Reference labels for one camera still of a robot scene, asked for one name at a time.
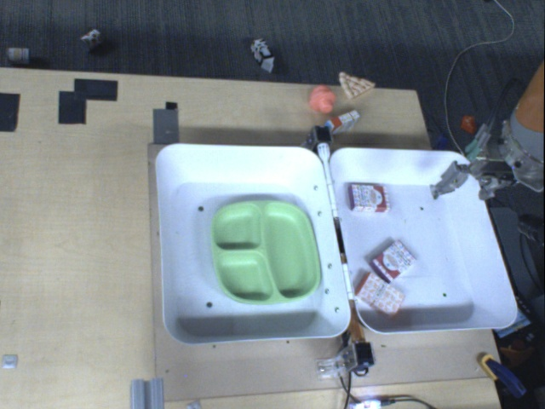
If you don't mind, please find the pink toy food lump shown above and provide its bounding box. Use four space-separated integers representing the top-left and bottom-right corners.
308 84 337 114

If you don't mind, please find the orange patterned white carton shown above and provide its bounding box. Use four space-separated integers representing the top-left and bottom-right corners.
354 272 406 316

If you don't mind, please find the thin black and white rod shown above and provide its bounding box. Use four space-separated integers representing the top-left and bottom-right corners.
315 141 357 304

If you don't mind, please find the white plastic tray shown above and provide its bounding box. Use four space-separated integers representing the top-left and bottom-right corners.
330 146 519 335
154 142 353 345

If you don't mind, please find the dark red carton round label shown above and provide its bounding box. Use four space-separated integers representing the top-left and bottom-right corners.
369 239 417 284

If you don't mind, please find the dark red and white carton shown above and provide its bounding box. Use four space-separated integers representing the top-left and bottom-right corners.
347 181 392 214

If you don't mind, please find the toy pizza slice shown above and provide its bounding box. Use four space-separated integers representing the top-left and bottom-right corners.
338 72 376 101

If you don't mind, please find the black block with wires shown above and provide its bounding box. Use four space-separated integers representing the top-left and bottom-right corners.
312 124 334 147
353 342 377 377

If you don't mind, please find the green divided plate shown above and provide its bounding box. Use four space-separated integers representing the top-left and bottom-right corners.
210 200 322 305

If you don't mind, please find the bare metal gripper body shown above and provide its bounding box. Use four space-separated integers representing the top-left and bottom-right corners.
468 141 545 193

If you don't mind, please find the red and white small carton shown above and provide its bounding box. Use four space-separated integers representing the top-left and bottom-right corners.
325 109 361 135

